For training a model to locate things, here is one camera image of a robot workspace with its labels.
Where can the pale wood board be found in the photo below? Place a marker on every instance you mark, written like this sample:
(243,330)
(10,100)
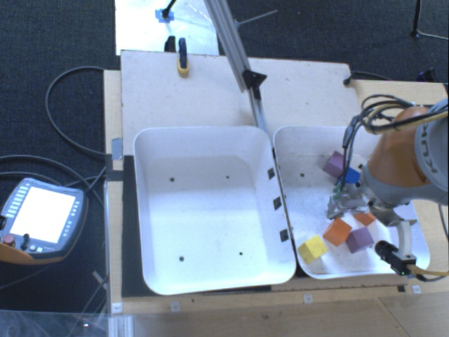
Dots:
(196,97)

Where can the purple cube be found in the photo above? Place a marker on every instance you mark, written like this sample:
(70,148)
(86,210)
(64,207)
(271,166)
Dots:
(333,165)
(359,240)

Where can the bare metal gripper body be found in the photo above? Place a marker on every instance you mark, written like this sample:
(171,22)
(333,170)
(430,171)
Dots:
(354,193)

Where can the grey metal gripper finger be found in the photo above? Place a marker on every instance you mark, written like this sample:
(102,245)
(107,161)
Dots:
(355,211)
(333,210)

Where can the white plastic tray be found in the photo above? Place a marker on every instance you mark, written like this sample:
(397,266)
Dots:
(308,202)
(207,209)

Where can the yellow cube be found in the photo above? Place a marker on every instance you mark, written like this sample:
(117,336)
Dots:
(312,249)

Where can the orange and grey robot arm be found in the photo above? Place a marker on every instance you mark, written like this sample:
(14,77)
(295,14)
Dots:
(400,160)

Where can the black cylinder on white bracket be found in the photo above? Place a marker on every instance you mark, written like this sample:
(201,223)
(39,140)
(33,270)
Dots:
(394,255)

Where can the orange cube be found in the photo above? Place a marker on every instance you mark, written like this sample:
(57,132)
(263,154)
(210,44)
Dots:
(336,232)
(365,218)

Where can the thin black rod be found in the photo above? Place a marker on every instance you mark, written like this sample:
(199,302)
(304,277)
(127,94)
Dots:
(281,184)

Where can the blue cube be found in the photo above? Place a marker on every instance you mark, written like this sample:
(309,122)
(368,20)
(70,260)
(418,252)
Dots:
(350,176)

